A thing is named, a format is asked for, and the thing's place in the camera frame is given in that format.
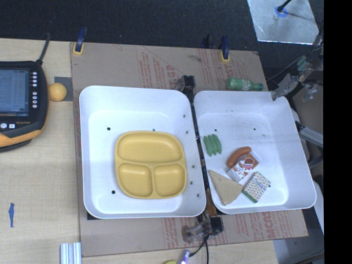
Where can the brown cardboard board red print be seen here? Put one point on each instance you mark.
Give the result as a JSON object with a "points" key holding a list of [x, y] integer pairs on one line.
{"points": [[115, 65]]}

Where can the white and red carton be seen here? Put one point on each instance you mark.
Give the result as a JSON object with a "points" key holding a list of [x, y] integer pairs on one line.
{"points": [[243, 168]]}

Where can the orange sausage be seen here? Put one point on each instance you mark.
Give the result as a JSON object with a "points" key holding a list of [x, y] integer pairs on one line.
{"points": [[237, 155]]}

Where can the white plastic tray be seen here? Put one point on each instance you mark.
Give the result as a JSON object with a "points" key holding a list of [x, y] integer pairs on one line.
{"points": [[101, 103], [275, 153]]}

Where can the yellow toy fruit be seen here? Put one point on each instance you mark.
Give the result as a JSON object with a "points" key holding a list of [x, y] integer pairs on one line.
{"points": [[170, 262]]}

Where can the tan wedge slice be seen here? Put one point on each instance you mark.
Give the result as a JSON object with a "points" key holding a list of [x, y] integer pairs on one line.
{"points": [[225, 188]]}

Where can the yellow ball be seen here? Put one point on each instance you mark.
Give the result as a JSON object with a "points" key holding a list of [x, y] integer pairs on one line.
{"points": [[57, 92]]}

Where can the green bottle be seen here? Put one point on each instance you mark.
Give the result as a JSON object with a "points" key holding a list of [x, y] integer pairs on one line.
{"points": [[239, 84]]}

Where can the green bean pods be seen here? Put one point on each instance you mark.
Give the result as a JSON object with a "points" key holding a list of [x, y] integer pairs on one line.
{"points": [[212, 145]]}

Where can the yellow divided plate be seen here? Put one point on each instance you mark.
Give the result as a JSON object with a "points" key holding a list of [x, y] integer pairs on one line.
{"points": [[149, 147]]}

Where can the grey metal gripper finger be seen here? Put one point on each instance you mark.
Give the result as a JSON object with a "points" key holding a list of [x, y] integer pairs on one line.
{"points": [[310, 92], [284, 85]]}

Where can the thin black and white rod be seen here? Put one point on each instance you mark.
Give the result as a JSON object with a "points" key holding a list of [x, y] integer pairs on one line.
{"points": [[197, 131]]}

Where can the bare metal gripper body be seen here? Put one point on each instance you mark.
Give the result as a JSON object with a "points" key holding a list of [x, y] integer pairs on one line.
{"points": [[313, 74]]}

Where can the green and orange patterned carton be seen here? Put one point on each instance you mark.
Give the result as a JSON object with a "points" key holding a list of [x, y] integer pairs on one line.
{"points": [[256, 187]]}

